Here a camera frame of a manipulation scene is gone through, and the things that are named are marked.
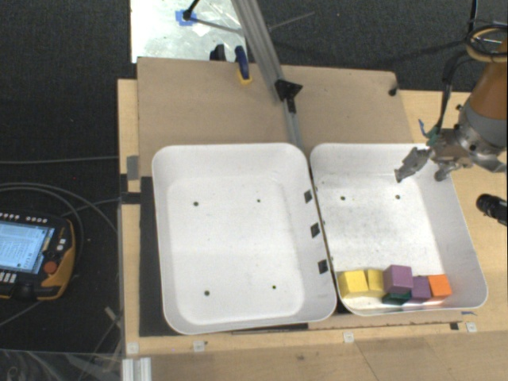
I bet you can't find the brown cardboard board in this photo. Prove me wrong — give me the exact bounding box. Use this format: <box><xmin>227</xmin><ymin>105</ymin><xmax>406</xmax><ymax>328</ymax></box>
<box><xmin>136</xmin><ymin>56</ymin><xmax>464</xmax><ymax>333</ymax></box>

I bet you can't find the orange cube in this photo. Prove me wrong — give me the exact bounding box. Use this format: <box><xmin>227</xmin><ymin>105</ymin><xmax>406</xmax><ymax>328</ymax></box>
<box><xmin>427</xmin><ymin>274</ymin><xmax>453</xmax><ymax>298</ymax></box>

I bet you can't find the yellow cube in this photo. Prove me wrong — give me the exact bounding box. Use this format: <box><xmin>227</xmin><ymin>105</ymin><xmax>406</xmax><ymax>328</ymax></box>
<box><xmin>337</xmin><ymin>269</ymin><xmax>371</xmax><ymax>298</ymax></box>
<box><xmin>366</xmin><ymin>268</ymin><xmax>387</xmax><ymax>294</ymax></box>

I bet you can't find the white plastic tray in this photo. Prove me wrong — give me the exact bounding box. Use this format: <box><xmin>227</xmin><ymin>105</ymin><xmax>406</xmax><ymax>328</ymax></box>
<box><xmin>309</xmin><ymin>142</ymin><xmax>489</xmax><ymax>318</ymax></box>
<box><xmin>151</xmin><ymin>142</ymin><xmax>339</xmax><ymax>337</ymax></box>

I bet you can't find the small purple cube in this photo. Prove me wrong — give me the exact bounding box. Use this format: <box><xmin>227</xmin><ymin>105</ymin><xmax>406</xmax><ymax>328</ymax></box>
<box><xmin>411</xmin><ymin>275</ymin><xmax>433</xmax><ymax>302</ymax></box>

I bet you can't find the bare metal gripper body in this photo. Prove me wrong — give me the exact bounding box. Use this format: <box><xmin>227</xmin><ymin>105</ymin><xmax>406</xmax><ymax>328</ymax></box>
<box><xmin>429</xmin><ymin>125</ymin><xmax>508</xmax><ymax>173</ymax></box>

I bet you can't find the dark green cube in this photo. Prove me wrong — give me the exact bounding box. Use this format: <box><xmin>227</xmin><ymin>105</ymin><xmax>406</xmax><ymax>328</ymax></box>
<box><xmin>381</xmin><ymin>290</ymin><xmax>413</xmax><ymax>306</ymax></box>

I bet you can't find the large purple cube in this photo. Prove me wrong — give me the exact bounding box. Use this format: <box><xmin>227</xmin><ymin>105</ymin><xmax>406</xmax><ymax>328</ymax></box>
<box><xmin>382</xmin><ymin>264</ymin><xmax>414</xmax><ymax>295</ymax></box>

